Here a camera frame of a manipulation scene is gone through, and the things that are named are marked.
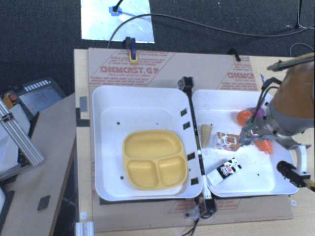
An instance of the yellow divided plate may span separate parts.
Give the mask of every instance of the yellow divided plate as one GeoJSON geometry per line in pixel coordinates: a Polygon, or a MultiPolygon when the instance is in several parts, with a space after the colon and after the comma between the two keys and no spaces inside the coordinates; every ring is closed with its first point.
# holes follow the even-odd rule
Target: yellow divided plate
{"type": "Polygon", "coordinates": [[[132,132],[123,155],[129,181],[142,190],[178,186],[187,178],[187,161],[180,138],[168,130],[132,132]]]}

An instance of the orange ball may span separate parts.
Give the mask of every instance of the orange ball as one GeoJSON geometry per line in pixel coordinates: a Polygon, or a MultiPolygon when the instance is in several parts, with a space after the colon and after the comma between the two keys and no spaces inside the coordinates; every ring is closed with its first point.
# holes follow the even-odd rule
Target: orange ball
{"type": "Polygon", "coordinates": [[[246,126],[245,122],[251,117],[252,113],[249,110],[243,110],[237,114],[236,119],[241,126],[245,127],[246,126]]]}

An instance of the black carpet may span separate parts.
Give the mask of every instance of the black carpet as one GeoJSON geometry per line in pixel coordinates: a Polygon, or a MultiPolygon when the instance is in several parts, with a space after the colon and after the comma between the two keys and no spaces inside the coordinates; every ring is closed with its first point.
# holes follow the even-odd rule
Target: black carpet
{"type": "MultiPolygon", "coordinates": [[[[182,17],[218,28],[254,34],[297,31],[298,0],[149,0],[152,13],[182,17]]],[[[314,24],[314,0],[303,0],[300,23],[314,24]]],[[[73,50],[106,47],[106,41],[81,39],[80,0],[0,0],[0,93],[13,85],[52,77],[66,94],[74,92],[73,50]]],[[[288,56],[296,42],[314,47],[314,30],[281,38],[238,36],[153,18],[155,44],[138,49],[241,55],[288,56]]],[[[111,48],[120,48],[112,43],[111,48]]],[[[294,47],[294,56],[310,52],[294,47]]]]}

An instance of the purple ball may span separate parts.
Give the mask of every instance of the purple ball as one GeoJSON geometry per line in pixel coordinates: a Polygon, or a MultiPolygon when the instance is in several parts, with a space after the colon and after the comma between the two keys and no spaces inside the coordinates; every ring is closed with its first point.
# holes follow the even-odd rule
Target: purple ball
{"type": "MultiPolygon", "coordinates": [[[[254,115],[256,112],[256,107],[251,109],[251,113],[254,115]]],[[[258,109],[256,117],[263,117],[265,115],[265,111],[262,108],[258,109]]]]}

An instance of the orange toy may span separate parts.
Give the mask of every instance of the orange toy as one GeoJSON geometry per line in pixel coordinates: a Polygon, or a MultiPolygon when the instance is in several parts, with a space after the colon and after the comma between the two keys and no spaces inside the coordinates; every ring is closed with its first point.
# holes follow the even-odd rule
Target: orange toy
{"type": "MultiPolygon", "coordinates": [[[[248,110],[243,110],[237,114],[236,119],[241,126],[245,127],[246,126],[245,122],[250,117],[252,117],[252,113],[248,110]]],[[[259,148],[259,150],[266,151],[266,152],[268,152],[268,154],[271,154],[271,142],[270,141],[268,141],[268,140],[264,140],[264,141],[255,140],[254,143],[259,148]]]]}

